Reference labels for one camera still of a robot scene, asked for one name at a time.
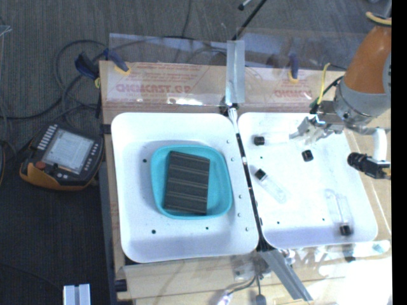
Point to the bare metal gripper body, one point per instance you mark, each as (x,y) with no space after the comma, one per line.
(329,116)

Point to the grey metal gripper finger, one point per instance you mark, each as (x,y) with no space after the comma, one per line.
(301,128)
(321,131)

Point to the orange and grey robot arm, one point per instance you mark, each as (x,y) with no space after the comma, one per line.
(365,65)

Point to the clear plastic bottle black cap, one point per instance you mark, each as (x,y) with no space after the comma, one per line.
(341,214)
(259,140)
(268,183)
(307,155)

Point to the white plastic tray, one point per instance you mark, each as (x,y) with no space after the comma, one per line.
(133,202)
(318,208)

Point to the blue plate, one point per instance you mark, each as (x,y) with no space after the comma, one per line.
(222,183)

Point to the dark grey striped box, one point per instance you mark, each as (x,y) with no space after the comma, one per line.
(187,183)

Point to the brown cardboard board red print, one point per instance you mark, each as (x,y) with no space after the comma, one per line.
(152,84)

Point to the black cylinder on white bracket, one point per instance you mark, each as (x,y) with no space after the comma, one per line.
(365,162)

